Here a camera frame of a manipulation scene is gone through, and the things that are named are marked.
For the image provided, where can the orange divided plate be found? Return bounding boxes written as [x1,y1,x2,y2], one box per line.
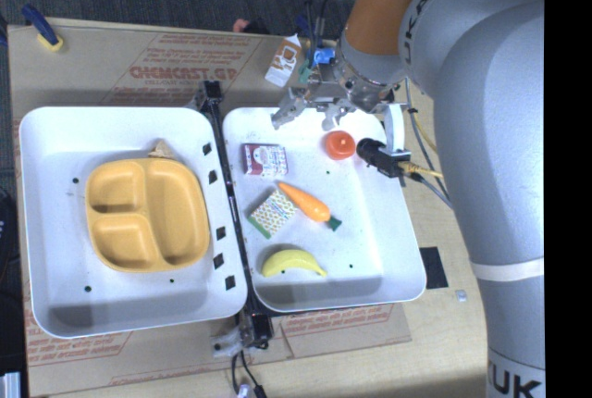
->
[84,156,212,273]

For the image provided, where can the brown and white carton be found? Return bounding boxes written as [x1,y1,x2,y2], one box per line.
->
[264,32,303,89]

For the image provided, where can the red and white carton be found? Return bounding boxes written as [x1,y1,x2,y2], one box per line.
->
[240,143,290,179]

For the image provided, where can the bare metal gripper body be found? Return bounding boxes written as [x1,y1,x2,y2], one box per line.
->
[302,64,401,114]

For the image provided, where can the black cylinder on white bracket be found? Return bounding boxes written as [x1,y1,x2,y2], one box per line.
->
[355,103,413,180]

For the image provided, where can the thin black rod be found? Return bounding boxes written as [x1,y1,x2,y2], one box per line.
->
[206,97,256,318]

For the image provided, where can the brown cardboard board red print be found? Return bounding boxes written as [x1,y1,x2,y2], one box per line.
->
[6,17,413,398]

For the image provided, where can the white plastic tray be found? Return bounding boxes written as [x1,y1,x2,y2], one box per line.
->
[221,106,427,314]
[18,106,249,340]

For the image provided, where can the white patterned packet green edge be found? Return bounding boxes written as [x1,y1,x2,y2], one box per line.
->
[247,189,300,241]

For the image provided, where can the tan pizza slice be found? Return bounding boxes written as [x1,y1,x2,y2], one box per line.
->
[147,139,178,160]

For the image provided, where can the orange carrot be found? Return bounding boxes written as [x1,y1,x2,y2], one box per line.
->
[277,180,343,232]

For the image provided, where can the black block with thin wires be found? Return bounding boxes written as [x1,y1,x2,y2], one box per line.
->
[196,80,224,108]
[238,312,275,349]

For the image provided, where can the yellow banana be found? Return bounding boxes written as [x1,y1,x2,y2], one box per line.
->
[260,248,328,280]

